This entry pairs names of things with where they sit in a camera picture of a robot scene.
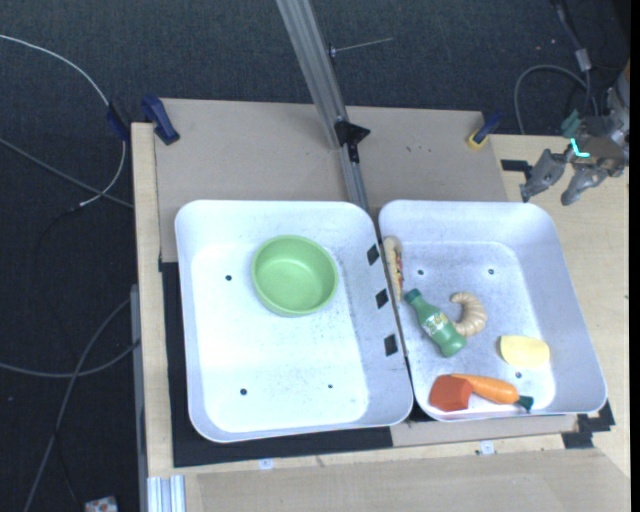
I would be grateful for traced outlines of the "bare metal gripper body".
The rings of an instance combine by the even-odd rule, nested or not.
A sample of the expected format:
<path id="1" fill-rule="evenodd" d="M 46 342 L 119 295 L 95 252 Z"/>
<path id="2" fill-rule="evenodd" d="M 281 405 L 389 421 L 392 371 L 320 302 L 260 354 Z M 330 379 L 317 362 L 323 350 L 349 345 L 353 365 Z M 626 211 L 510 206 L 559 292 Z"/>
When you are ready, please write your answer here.
<path id="1" fill-rule="evenodd" d="M 575 176 L 620 176 L 629 158 L 629 106 L 609 102 L 601 115 L 574 110 L 567 138 L 567 162 Z"/>

